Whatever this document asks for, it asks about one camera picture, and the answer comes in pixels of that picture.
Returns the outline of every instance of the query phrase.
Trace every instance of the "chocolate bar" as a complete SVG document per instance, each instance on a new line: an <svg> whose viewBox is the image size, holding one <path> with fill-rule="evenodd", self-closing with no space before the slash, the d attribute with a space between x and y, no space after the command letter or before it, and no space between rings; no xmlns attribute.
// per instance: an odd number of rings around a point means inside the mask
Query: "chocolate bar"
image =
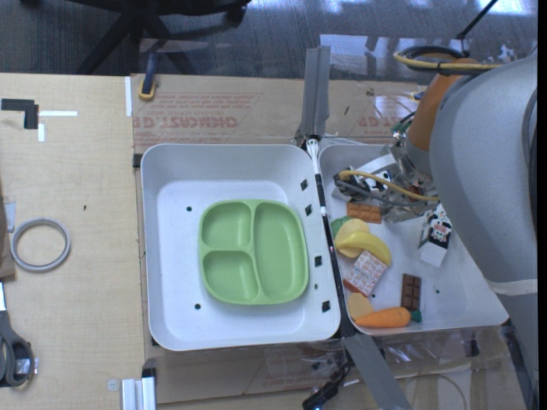
<svg viewBox="0 0 547 410"><path fill-rule="evenodd" d="M403 274L403 288L401 290L401 307L409 311L420 309L421 278Z"/></svg>

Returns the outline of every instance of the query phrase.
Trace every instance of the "toy carrot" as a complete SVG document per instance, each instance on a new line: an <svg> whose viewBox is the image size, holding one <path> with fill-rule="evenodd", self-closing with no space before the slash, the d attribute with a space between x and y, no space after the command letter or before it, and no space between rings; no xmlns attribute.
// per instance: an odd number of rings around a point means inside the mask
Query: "toy carrot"
<svg viewBox="0 0 547 410"><path fill-rule="evenodd" d="M405 307L390 307L361 316L356 319L356 324L367 328L398 328L406 326L411 319Z"/></svg>

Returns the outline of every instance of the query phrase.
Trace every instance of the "metal ring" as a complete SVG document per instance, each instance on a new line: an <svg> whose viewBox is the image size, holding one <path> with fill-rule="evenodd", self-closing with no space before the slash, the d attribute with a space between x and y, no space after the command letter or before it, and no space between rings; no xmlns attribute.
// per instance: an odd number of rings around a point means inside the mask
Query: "metal ring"
<svg viewBox="0 0 547 410"><path fill-rule="evenodd" d="M34 226L51 226L52 228L57 229L63 236L65 240L65 248L61 254L52 262L44 264L42 266L30 264L22 260L17 253L17 243L19 238L26 231L33 228ZM39 217L37 219L30 219L26 222L21 223L14 231L14 235L11 238L11 254L14 256L15 262L19 267L29 271L29 272L48 272L58 266L60 266L67 258L68 252L70 252L70 236L68 235L67 228L59 221L54 219L48 219L46 217Z"/></svg>

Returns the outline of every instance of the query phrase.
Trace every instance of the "scissors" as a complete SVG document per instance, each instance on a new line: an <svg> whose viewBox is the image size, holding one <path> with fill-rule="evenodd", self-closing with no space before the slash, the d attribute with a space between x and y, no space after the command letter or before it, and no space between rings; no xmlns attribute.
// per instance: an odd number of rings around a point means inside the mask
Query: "scissors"
<svg viewBox="0 0 547 410"><path fill-rule="evenodd" d="M17 387L34 372L34 355L30 344L11 329L0 281L0 385Z"/></svg>

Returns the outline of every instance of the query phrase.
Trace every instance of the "metal bracket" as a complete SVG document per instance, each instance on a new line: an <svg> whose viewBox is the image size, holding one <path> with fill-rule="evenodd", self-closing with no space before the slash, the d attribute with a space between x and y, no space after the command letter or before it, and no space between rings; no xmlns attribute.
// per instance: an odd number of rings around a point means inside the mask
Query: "metal bracket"
<svg viewBox="0 0 547 410"><path fill-rule="evenodd" d="M156 70L159 59L160 56L156 50L152 50L148 55L148 64L144 79L138 88L138 98L146 102L152 100L156 94Z"/></svg>
<svg viewBox="0 0 547 410"><path fill-rule="evenodd" d="M344 346L379 408L412 409L372 337L356 333L344 339Z"/></svg>
<svg viewBox="0 0 547 410"><path fill-rule="evenodd" d="M156 379L143 376L140 380L121 381L121 410L156 410Z"/></svg>
<svg viewBox="0 0 547 410"><path fill-rule="evenodd" d="M306 137L325 134L328 107L328 80L331 67L331 48L328 46L306 51L302 121L296 140L300 146Z"/></svg>

